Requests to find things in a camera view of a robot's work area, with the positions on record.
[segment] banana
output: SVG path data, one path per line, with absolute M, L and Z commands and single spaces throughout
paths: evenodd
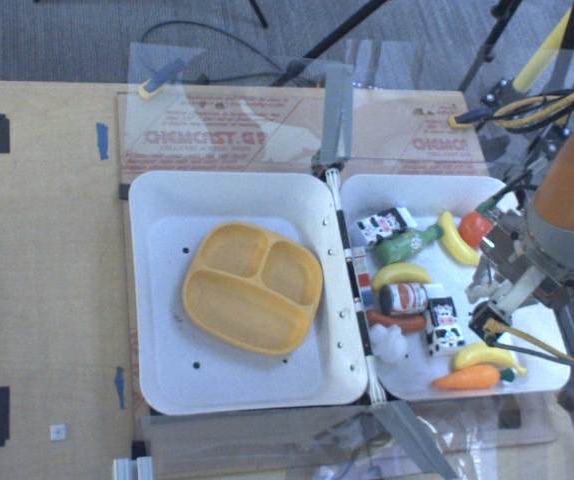
M 427 270 L 415 263 L 399 261 L 381 268 L 371 280 L 371 289 L 374 292 L 387 284 L 396 283 L 431 283 Z
M 447 249 L 450 256 L 463 265 L 478 265 L 480 256 L 478 256 L 478 253 L 460 236 L 456 223 L 454 222 L 454 217 L 449 211 L 445 210 L 440 215 L 438 225 L 443 228 L 443 236 L 439 239 L 440 243 Z
M 504 348 L 490 347 L 484 341 L 471 343 L 458 351 L 454 356 L 452 366 L 454 370 L 462 370 L 468 366 L 486 363 L 500 368 L 513 368 L 518 375 L 525 375 L 527 370 L 514 360 L 513 356 Z

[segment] can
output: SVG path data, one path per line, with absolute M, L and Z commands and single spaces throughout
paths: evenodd
M 380 310 L 385 315 L 421 313 L 429 304 L 429 296 L 421 283 L 388 284 L 380 289 Z

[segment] plastic tray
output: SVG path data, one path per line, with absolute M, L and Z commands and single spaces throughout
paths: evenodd
M 327 186 L 304 174 L 152 171 L 129 190 L 140 385 L 168 415 L 344 405 L 367 388 L 340 230 Z M 310 251 L 323 291 L 302 343 L 268 356 L 190 321 L 182 287 L 207 234 L 231 221 Z
M 318 260 L 281 235 L 226 222 L 200 244 L 183 304 L 201 329 L 244 350 L 292 352 L 309 332 L 322 291 Z
M 406 207 L 417 221 L 419 229 L 435 224 L 443 210 L 449 210 L 458 224 L 460 218 L 481 201 L 503 187 L 501 181 L 479 176 L 417 176 L 417 175 L 357 175 L 341 187 L 341 198 L 350 241 L 358 243 L 360 235 L 354 223 L 393 206 Z M 505 196 L 499 207 L 514 208 L 515 198 Z M 452 297 L 459 318 L 459 326 L 467 343 L 480 341 L 467 323 L 475 304 L 470 304 L 465 289 L 472 282 L 474 267 L 462 266 L 447 255 L 438 242 L 423 249 L 412 260 L 425 267 L 432 281 L 441 283 Z M 368 270 L 373 277 L 379 265 L 376 258 L 367 255 Z M 554 312 L 542 304 L 518 309 L 513 315 L 514 327 L 530 333 L 540 340 L 564 351 Z M 502 340 L 511 343 L 511 336 Z M 517 362 L 527 368 L 525 376 L 512 383 L 499 383 L 485 390 L 443 391 L 430 386 L 436 377 L 449 371 L 451 356 L 430 357 L 425 343 L 425 333 L 407 335 L 408 357 L 395 364 L 377 359 L 378 377 L 392 395 L 405 400 L 431 400 L 487 396 L 504 393 L 555 391 L 568 381 L 570 368 L 528 354 L 518 354 Z M 520 341 L 520 346 L 530 347 Z

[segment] red tomato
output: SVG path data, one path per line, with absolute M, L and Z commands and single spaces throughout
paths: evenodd
M 480 213 L 474 211 L 469 212 L 460 221 L 460 224 L 458 224 L 458 234 L 471 247 L 478 249 L 480 241 L 493 227 L 491 222 Z

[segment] tan plastic bowl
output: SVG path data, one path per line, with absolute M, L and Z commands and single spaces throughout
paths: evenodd
M 212 229 L 187 271 L 183 304 L 191 321 L 227 343 L 280 355 L 305 339 L 322 294 L 316 257 L 260 226 Z

